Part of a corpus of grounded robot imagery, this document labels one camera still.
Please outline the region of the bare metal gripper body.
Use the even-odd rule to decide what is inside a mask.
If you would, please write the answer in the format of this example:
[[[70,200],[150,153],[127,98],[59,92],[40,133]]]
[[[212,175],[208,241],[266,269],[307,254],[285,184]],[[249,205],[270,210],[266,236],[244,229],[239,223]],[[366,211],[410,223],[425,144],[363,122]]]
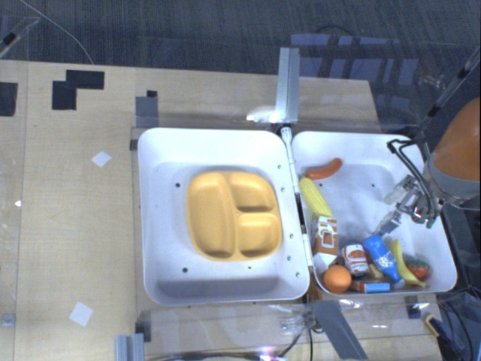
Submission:
[[[415,178],[404,178],[399,183],[404,191],[398,211],[407,214],[417,224],[434,224],[439,216],[436,199]]]

